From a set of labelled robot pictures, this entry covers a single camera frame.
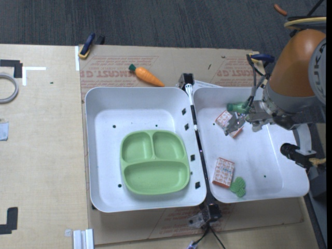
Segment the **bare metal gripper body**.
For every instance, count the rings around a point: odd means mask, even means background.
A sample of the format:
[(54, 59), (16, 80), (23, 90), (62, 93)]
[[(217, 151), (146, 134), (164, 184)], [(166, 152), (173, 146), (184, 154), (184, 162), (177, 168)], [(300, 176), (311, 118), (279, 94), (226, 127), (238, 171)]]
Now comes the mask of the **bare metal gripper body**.
[(268, 121), (266, 125), (278, 125), (286, 130), (292, 130), (295, 122), (292, 120), (292, 114), (288, 114), (281, 110), (271, 101), (254, 101), (248, 114), (246, 121), (252, 125), (253, 121)]

